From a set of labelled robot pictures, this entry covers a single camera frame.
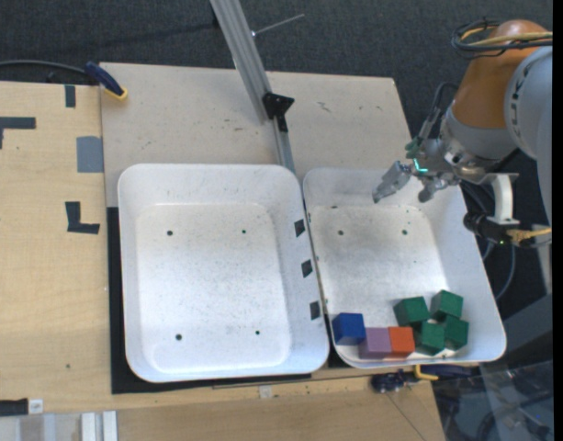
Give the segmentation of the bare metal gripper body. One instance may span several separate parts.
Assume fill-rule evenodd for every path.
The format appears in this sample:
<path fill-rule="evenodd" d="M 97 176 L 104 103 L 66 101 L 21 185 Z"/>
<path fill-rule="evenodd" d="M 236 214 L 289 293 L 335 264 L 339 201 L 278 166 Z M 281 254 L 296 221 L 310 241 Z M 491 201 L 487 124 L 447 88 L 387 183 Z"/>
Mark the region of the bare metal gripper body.
<path fill-rule="evenodd" d="M 453 185 L 460 180 L 478 184 L 492 170 L 492 160 L 476 156 L 456 140 L 416 137 L 411 141 L 411 173 L 424 184 Z"/>

